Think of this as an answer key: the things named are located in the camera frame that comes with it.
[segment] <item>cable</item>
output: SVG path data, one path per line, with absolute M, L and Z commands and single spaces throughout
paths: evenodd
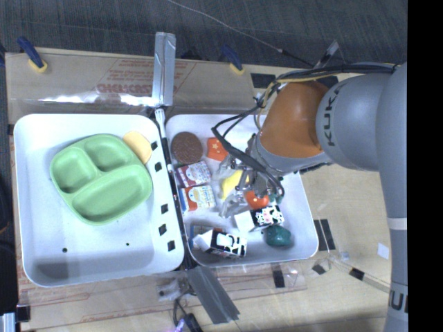
M 199 15 L 201 15 L 201 16 L 204 16 L 204 17 L 206 17 L 206 18 L 208 18 L 208 19 L 212 19 L 213 21 L 217 22 L 218 24 L 221 24 L 223 27 L 226 27 L 226 28 L 229 29 L 229 30 L 233 30 L 233 31 L 236 32 L 236 33 L 239 33 L 239 34 L 241 34 L 241 35 L 243 35 L 243 36 L 245 36 L 245 37 L 248 37 L 248 38 L 254 39 L 254 40 L 257 41 L 257 42 L 259 42 L 259 43 L 261 43 L 261 44 L 263 44 L 263 45 L 265 45 L 265 46 L 267 46 L 267 47 L 269 47 L 269 48 L 271 48 L 271 49 L 273 49 L 273 50 L 276 50 L 277 52 L 279 52 L 279 54 L 282 54 L 282 55 L 285 55 L 285 56 L 288 56 L 288 57 L 292 57 L 292 58 L 298 60 L 299 62 L 302 62 L 302 63 L 304 63 L 304 64 L 306 64 L 306 65 L 309 65 L 310 67 L 313 67 L 313 66 L 314 66 L 313 64 L 307 62 L 306 60 L 303 60 L 303 59 L 301 59 L 301 58 L 299 58 L 299 57 L 296 57 L 295 55 L 292 55 L 290 52 L 288 52 L 288 51 L 285 50 L 285 49 L 282 49 L 282 48 L 278 48 L 278 47 L 276 47 L 276 46 L 273 46 L 272 44 L 270 44 L 270 43 L 268 43 L 268 42 L 266 42 L 266 41 L 263 41 L 263 40 L 261 40 L 261 39 L 255 37 L 255 36 L 252 36 L 252 35 L 250 35 L 250 34 L 248 34 L 248 33 L 245 33 L 245 32 L 243 32 L 243 31 L 241 31 L 241 30 L 239 30 L 239 29 L 237 29 L 237 28 L 235 28 L 235 27 L 229 26 L 229 25 L 226 24 L 225 22 L 223 22 L 223 21 L 221 21 L 221 20 L 219 20 L 219 19 L 217 19 L 217 18 L 215 18 L 215 17 L 213 17 L 213 16 L 211 16 L 211 15 L 209 15 L 209 14 L 203 12 L 203 11 L 195 10 L 194 8 L 190 8 L 189 6 L 183 5 L 183 4 L 178 3 L 178 2 L 176 2 L 176 1 L 174 1 L 174 0 L 166 0 L 166 1 L 170 2 L 170 3 L 173 4 L 173 5 L 178 6 L 178 7 L 180 7 L 180 8 L 184 8 L 184 9 L 186 9 L 186 10 L 189 10 L 189 11 L 195 12 L 195 13 L 197 13 L 197 14 L 199 14 Z

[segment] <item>toy tomato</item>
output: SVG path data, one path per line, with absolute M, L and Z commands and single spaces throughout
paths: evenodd
M 246 202 L 251 206 L 253 209 L 261 209 L 268 205 L 269 203 L 269 196 L 266 195 L 263 198 L 258 198 L 254 191 L 247 191 L 244 194 L 244 198 L 246 199 Z

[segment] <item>thin wire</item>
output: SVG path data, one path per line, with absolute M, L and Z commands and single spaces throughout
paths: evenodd
M 277 47 L 273 46 L 272 44 L 269 44 L 269 43 L 267 43 L 267 42 L 265 42 L 265 41 L 262 41 L 261 39 L 258 39 L 257 37 L 254 37 L 254 36 L 252 36 L 252 35 L 250 35 L 250 34 L 248 34 L 248 33 L 245 33 L 245 32 L 243 32 L 243 31 L 240 31 L 240 30 L 236 29 L 235 27 L 229 26 L 228 24 L 224 23 L 223 21 L 221 21 L 221 20 L 219 20 L 219 19 L 217 19 L 217 18 L 215 18 L 215 17 L 213 17 L 213 16 L 211 16 L 211 15 L 208 15 L 207 13 L 204 13 L 204 12 L 199 11 L 199 10 L 195 10 L 195 9 L 193 9 L 193 8 L 190 8 L 189 6 L 183 5 L 183 4 L 178 3 L 178 2 L 176 2 L 176 1 L 174 1 L 174 0 L 166 0 L 166 1 L 169 1 L 170 3 L 172 3 L 172 4 L 176 5 L 176 6 L 179 6 L 179 7 L 181 7 L 181 8 L 186 9 L 186 10 L 189 10 L 189 11 L 195 12 L 195 13 L 197 13 L 197 14 L 199 14 L 199 15 L 202 15 L 202 16 L 204 16 L 204 17 L 207 17 L 207 18 L 209 18 L 209 19 L 212 19 L 213 21 L 217 22 L 218 24 L 221 24 L 222 26 L 224 26 L 224 27 L 226 27 L 226 28 L 228 28 L 228 29 L 230 29 L 230 30 L 233 30 L 233 31 L 235 31 L 235 32 L 237 32 L 237 33 L 239 33 L 239 34 L 241 34 L 241 35 L 243 35 L 243 36 L 246 36 L 246 37 L 252 38 L 252 39 L 254 39 L 254 40 L 257 41 L 257 42 L 259 42 L 259 43 L 261 43 L 261 44 L 264 44 L 265 46 L 268 46 L 269 48 L 272 48 L 273 50 L 278 51 L 279 53 L 283 53 L 283 50 L 282 50 L 281 48 L 277 48 Z

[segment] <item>yellow object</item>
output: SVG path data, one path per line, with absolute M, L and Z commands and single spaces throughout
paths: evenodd
M 123 136 L 123 141 L 137 155 L 143 164 L 151 158 L 151 143 L 137 131 L 129 131 Z
M 42 60 L 42 62 L 43 62 L 43 66 L 41 68 L 39 68 L 31 59 L 28 59 L 28 64 L 31 66 L 31 68 L 33 68 L 38 73 L 44 73 L 46 71 L 46 69 L 48 68 L 48 64 L 44 60 Z
M 243 75 L 243 73 L 244 73 L 244 68 L 243 68 L 242 70 L 239 70 L 239 69 L 237 69 L 237 67 L 236 67 L 234 64 L 232 64 L 232 63 L 230 63 L 229 66 L 230 66 L 230 68 L 233 70 L 233 72 L 236 73 L 237 75 Z
M 228 178 L 225 178 L 223 182 L 221 182 L 221 199 L 225 200 L 229 193 L 238 185 L 240 181 L 240 177 L 242 176 L 242 171 L 237 170 Z

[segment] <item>brown round object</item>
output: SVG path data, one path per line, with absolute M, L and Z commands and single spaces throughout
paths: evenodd
M 171 152 L 177 161 L 189 165 L 200 161 L 203 156 L 203 146 L 195 134 L 182 131 L 172 139 Z

